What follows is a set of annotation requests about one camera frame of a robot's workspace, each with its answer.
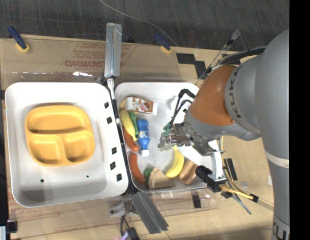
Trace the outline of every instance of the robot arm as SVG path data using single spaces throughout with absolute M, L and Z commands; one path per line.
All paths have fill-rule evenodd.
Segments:
M 176 135 L 187 137 L 189 145 L 202 156 L 214 156 L 216 150 L 210 141 L 222 136 L 245 141 L 261 137 L 274 193 L 272 239 L 289 239 L 289 30 L 279 34 L 262 54 L 240 66 L 222 64 L 214 68 L 184 122 L 172 129 L 169 136 L 162 136 L 162 144 L 178 142 L 173 137 Z M 203 168 L 197 171 L 203 174 Z

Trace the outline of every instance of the dark gray floor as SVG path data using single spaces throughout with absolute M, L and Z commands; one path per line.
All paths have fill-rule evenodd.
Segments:
M 105 40 L 111 22 L 122 25 L 123 41 L 151 44 L 160 34 L 171 46 L 216 50 L 239 30 L 232 49 L 240 51 L 267 45 L 289 28 L 289 14 L 290 0 L 0 0 L 0 36 L 13 26 L 22 34 Z

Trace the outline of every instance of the yellow banana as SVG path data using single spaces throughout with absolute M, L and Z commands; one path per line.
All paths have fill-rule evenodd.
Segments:
M 173 149 L 175 150 L 174 164 L 165 173 L 165 176 L 169 179 L 178 176 L 184 166 L 184 156 L 177 150 L 177 146 L 174 146 Z
M 120 116 L 120 120 L 121 120 L 126 132 L 128 132 L 128 134 L 130 136 L 132 136 L 134 141 L 137 141 L 137 138 L 135 136 L 135 127 L 134 127 L 134 124 L 132 122 L 132 119 L 131 119 L 129 113 L 123 109 L 119 112 L 119 116 Z

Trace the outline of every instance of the blue bottle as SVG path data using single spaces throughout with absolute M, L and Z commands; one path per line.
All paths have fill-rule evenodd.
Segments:
M 148 150 L 148 146 L 150 143 L 150 132 L 149 132 L 149 122 L 146 119 L 138 119 L 137 120 L 137 128 L 138 128 L 138 144 L 141 146 L 141 155 L 143 157 L 147 157 L 150 154 Z

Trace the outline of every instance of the white bottle cap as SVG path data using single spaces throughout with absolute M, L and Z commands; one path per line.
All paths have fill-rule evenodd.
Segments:
M 148 157 L 150 155 L 150 151 L 148 149 L 143 149 L 140 153 L 143 157 Z

